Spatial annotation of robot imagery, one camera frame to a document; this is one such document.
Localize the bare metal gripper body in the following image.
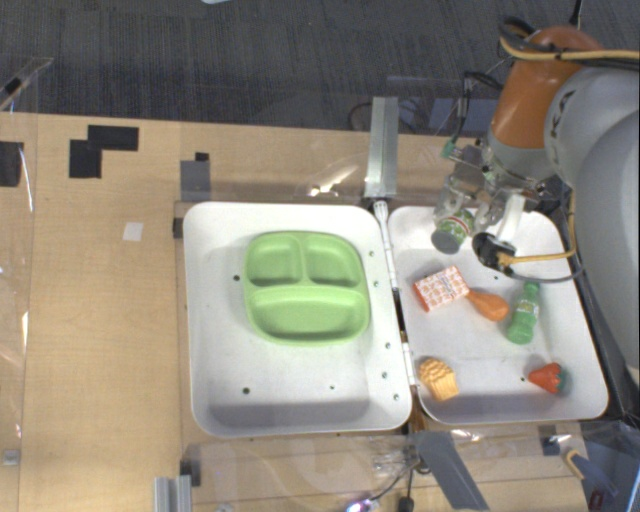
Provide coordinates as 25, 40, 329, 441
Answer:
446, 143, 541, 211

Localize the green and white can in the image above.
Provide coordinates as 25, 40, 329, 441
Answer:
430, 208, 477, 255

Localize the thin black and white rod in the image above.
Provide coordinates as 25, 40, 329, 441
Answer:
373, 199, 419, 387

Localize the orange and white carton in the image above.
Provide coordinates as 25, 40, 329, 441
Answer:
412, 264, 472, 314

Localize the orange chicken drumstick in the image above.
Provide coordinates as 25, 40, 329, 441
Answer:
466, 288, 511, 323

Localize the green plastic bottle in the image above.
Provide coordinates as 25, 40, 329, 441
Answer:
505, 281, 543, 346

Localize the white plastic tray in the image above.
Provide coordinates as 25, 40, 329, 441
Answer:
181, 200, 414, 440
387, 204, 611, 428

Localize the red strawberry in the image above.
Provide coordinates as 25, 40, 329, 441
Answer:
527, 362, 569, 395

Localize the green divided plate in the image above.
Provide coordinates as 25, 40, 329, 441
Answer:
242, 229, 373, 347

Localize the black cylinder on white bracket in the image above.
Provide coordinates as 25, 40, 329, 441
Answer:
471, 193, 527, 267

